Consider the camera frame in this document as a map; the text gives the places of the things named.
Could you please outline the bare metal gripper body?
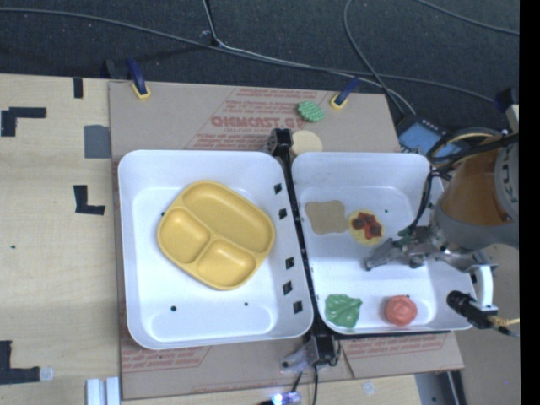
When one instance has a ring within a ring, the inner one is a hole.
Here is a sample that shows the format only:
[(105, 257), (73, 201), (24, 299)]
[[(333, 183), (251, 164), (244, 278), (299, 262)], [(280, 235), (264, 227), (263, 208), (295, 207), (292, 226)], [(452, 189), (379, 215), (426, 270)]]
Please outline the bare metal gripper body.
[(398, 236), (397, 247), (411, 268), (422, 267), (427, 261), (437, 261), (466, 272), (477, 264), (476, 251), (448, 240), (439, 228), (407, 227)]

